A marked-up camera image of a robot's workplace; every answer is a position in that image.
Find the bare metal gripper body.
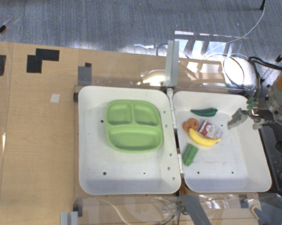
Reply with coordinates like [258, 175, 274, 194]
[246, 99, 282, 126]

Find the orange doughnut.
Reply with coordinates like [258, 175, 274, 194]
[182, 118, 199, 133]

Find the red and white carton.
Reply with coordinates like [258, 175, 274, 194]
[197, 119, 224, 140]

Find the light green ridged vegetable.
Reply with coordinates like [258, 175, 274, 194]
[181, 143, 199, 167]

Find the yellow banana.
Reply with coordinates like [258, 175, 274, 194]
[188, 128, 222, 148]

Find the white plastic tray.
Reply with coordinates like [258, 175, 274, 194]
[74, 85, 185, 199]
[169, 90, 276, 196]

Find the dark green pepper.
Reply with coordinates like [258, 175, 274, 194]
[190, 107, 219, 118]

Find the thin black and white rod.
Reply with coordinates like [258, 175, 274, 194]
[163, 87, 187, 174]

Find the green divided plate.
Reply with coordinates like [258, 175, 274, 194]
[103, 98, 165, 155]

